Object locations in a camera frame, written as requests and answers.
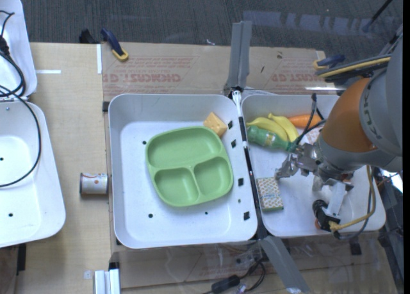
yellow banana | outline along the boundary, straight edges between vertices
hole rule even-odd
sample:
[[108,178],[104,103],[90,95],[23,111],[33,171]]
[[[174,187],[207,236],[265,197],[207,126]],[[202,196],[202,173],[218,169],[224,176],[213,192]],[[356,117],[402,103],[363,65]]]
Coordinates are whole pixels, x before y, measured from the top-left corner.
[[292,124],[292,122],[289,121],[287,117],[279,117],[277,115],[269,113],[268,118],[278,123],[286,131],[290,142],[293,142],[299,136],[299,132],[297,131],[296,127]]
[[275,133],[283,140],[289,140],[286,131],[277,122],[266,117],[257,117],[252,122],[246,123],[246,126],[257,126],[260,129],[265,129],[271,133]]

table surface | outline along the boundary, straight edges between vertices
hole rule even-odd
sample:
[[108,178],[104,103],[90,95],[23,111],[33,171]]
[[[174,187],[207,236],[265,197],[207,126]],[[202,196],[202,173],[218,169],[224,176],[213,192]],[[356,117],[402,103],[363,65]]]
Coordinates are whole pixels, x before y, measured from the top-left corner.
[[[17,276],[15,293],[92,293],[93,271],[107,270],[111,257],[108,196],[79,194],[81,172],[107,171],[103,79],[98,71],[97,46],[31,43],[31,52],[36,70],[43,71],[37,74],[37,91],[30,101],[42,109],[47,120],[67,218],[56,235],[27,243],[26,269]],[[338,288],[360,292],[370,286],[376,292],[394,293],[386,254],[377,240],[371,242],[375,247],[364,250],[372,256],[366,263],[307,268],[302,275],[320,293]],[[209,289],[209,282],[198,282],[123,292],[202,293]],[[273,292],[288,293],[277,274],[268,275],[254,291]]]

yellow cable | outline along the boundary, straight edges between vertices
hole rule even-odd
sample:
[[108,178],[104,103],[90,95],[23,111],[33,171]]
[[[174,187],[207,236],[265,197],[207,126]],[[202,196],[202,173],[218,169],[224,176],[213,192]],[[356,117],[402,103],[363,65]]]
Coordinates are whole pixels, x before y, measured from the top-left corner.
[[346,224],[341,224],[341,225],[340,225],[340,224],[337,224],[337,223],[334,222],[334,221],[329,221],[330,230],[331,230],[332,232],[339,231],[340,229],[344,229],[344,228],[350,227],[351,225],[354,225],[354,224],[358,224],[358,223],[361,222],[361,221],[364,221],[364,220],[366,220],[366,219],[369,219],[369,218],[373,215],[373,213],[374,213],[374,211],[375,211],[375,208],[376,208],[376,205],[375,205],[376,193],[375,193],[375,190],[374,190],[373,181],[372,181],[372,175],[371,175],[370,167],[369,167],[369,166],[367,166],[367,176],[368,176],[368,178],[369,178],[370,192],[371,192],[371,194],[372,194],[372,210],[371,210],[368,214],[366,214],[366,215],[364,215],[364,216],[361,216],[360,218],[357,218],[357,219],[355,219],[355,220],[353,220],[353,221],[347,222]]
[[380,64],[380,63],[386,63],[388,61],[390,61],[390,57],[379,58],[378,60],[373,60],[373,61],[364,61],[363,63],[351,65],[351,66],[348,66],[348,67],[343,67],[343,68],[338,69],[338,70],[334,70],[334,71],[330,70],[329,72],[326,72],[326,73],[323,73],[323,74],[319,75],[318,78],[327,78],[329,76],[334,76],[334,75],[341,74],[341,73],[344,73],[344,72],[348,72],[348,71],[351,71],[351,70],[356,70],[356,69],[361,68],[361,67],[377,65],[377,64]]

green bottle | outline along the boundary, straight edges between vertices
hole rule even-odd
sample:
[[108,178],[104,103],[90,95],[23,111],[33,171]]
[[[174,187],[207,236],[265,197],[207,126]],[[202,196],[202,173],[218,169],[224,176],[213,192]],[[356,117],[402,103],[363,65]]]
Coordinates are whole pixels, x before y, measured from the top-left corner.
[[251,143],[257,143],[270,149],[282,149],[284,151],[290,151],[291,149],[291,142],[281,139],[268,130],[260,129],[257,126],[250,126],[247,132],[248,141]]

yellow sponge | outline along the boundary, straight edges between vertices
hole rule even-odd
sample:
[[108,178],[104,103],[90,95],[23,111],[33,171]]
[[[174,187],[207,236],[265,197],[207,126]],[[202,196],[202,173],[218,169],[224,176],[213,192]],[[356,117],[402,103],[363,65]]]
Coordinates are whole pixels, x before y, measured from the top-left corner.
[[204,126],[214,130],[219,137],[221,137],[228,129],[227,125],[224,124],[213,112],[211,112],[205,119]]

